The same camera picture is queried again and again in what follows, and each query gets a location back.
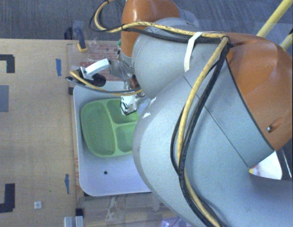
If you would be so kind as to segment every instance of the brown plastic cap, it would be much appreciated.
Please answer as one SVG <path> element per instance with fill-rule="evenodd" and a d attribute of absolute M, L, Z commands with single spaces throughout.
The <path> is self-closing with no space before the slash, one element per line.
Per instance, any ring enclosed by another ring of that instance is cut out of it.
<path fill-rule="evenodd" d="M 179 10 L 171 0 L 127 0 L 121 23 L 155 22 L 166 17 L 179 17 Z M 135 26 L 134 28 L 144 29 L 145 26 Z M 126 56 L 132 56 L 133 45 L 138 35 L 136 32 L 121 32 L 121 51 Z"/>
<path fill-rule="evenodd" d="M 262 37 L 227 33 L 230 70 L 259 129 L 279 150 L 293 137 L 293 58 Z"/>

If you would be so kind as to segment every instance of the yellow pole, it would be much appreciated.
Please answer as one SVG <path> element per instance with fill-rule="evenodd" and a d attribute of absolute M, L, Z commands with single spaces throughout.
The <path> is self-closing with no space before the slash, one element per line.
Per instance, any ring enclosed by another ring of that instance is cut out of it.
<path fill-rule="evenodd" d="M 275 26 L 275 24 L 279 21 L 279 19 L 284 15 L 284 13 L 289 9 L 292 5 L 293 0 L 283 0 L 277 9 L 270 16 L 268 21 L 263 25 L 260 31 L 257 33 L 257 36 L 265 37 L 269 31 Z"/>
<path fill-rule="evenodd" d="M 289 34 L 284 41 L 280 44 L 283 50 L 287 50 L 287 48 L 293 43 L 293 33 Z"/>

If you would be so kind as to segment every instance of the gray square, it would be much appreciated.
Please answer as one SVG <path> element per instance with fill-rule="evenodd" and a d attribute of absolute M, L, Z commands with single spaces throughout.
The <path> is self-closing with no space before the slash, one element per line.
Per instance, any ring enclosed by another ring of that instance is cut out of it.
<path fill-rule="evenodd" d="M 9 111 L 9 86 L 0 86 L 0 112 Z"/>

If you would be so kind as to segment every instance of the green plate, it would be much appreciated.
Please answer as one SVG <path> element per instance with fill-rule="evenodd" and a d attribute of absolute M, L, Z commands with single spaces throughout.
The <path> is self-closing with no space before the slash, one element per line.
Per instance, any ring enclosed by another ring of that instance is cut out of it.
<path fill-rule="evenodd" d="M 84 105 L 80 122 L 84 140 L 99 157 L 116 157 L 132 152 L 138 112 L 123 115 L 120 99 L 100 99 Z"/>

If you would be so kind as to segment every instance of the white strap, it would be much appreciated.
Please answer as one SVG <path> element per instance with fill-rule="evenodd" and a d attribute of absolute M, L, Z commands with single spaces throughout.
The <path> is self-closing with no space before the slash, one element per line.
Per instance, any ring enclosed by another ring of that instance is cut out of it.
<path fill-rule="evenodd" d="M 187 43 L 187 49 L 186 49 L 186 54 L 184 57 L 184 71 L 187 72 L 189 70 L 189 62 L 190 62 L 190 57 L 193 52 L 195 40 L 202 34 L 203 32 L 196 32 L 189 40 Z"/>

